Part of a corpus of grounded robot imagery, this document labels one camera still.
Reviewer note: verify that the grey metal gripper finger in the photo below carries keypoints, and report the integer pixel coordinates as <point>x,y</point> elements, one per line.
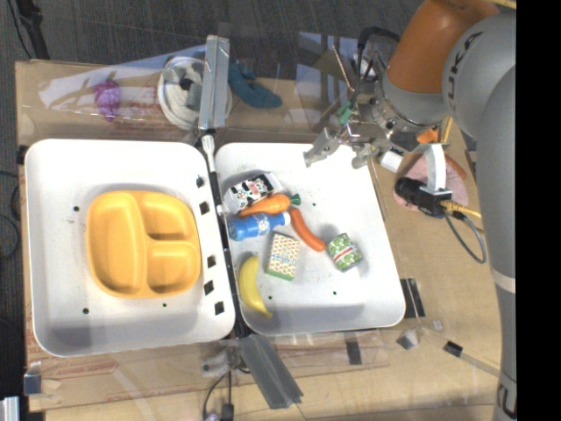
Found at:
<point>363,158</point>
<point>322,149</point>

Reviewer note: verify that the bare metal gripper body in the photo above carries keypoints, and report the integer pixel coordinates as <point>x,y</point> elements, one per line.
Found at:
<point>380,123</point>

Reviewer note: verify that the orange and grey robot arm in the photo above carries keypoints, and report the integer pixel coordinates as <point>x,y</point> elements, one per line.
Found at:
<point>482,81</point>

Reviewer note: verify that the white plastic tray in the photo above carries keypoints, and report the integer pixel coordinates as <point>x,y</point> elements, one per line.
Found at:
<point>57,235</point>
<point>342,182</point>

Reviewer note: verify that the orange carrot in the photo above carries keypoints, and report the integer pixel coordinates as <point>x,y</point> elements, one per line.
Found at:
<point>269,205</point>

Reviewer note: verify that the white carton black red print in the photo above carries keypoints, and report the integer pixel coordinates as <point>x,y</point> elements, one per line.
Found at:
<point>250,190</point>

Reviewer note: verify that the orange sausage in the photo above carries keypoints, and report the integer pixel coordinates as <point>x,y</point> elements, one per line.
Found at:
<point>307,233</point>

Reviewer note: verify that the teal cloth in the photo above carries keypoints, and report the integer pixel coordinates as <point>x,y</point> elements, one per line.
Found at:
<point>254,92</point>

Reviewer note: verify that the green and white can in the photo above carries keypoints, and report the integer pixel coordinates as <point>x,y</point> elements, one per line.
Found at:
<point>345,252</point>

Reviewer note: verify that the blue bottle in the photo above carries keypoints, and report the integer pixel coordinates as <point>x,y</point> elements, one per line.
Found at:
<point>247,227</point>

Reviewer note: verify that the yellow and green carton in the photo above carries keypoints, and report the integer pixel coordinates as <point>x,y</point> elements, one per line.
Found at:
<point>282,257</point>

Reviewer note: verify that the brown cardboard board red print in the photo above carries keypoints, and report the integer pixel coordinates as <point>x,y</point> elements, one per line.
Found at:
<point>438,279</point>

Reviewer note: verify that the yellow banana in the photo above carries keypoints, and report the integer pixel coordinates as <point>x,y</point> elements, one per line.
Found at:
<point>250,285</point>

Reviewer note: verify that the purple grapes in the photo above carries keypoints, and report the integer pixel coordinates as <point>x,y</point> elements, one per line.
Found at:
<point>108,97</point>

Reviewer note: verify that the yellow divided plate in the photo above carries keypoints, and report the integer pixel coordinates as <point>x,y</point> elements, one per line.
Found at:
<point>118,244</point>

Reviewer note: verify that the black cylinder on white bracket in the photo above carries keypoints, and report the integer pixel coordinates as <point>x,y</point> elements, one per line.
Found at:
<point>421,195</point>

